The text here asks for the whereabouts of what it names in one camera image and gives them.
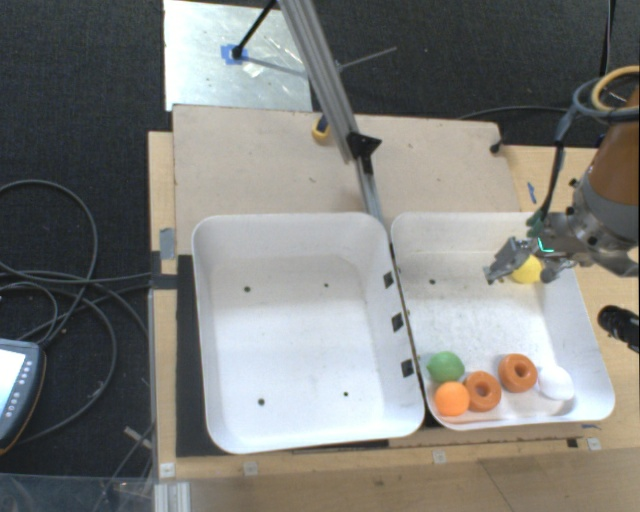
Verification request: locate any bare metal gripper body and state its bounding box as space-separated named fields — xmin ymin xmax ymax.
xmin=542 ymin=190 xmax=640 ymax=276

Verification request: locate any yellow lemon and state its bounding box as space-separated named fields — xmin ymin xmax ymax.
xmin=510 ymin=254 xmax=544 ymax=286

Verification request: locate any white plastic tray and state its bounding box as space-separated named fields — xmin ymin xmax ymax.
xmin=389 ymin=210 xmax=617 ymax=432
xmin=191 ymin=211 xmax=427 ymax=456

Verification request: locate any white egg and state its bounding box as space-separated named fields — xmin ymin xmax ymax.
xmin=537 ymin=365 xmax=576 ymax=402

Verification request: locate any orange doughnut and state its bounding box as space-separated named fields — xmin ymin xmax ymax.
xmin=463 ymin=370 xmax=503 ymax=414
xmin=497 ymin=352 xmax=540 ymax=395

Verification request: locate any thin black rod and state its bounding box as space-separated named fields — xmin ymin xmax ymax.
xmin=387 ymin=238 xmax=426 ymax=396

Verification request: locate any green lime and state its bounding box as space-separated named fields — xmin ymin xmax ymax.
xmin=426 ymin=350 xmax=466 ymax=384

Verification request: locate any orange toy orange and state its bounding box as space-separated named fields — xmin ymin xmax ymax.
xmin=433 ymin=381 xmax=471 ymax=417

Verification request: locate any black cylinder on white bracket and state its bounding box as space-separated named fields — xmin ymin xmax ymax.
xmin=597 ymin=304 xmax=640 ymax=354

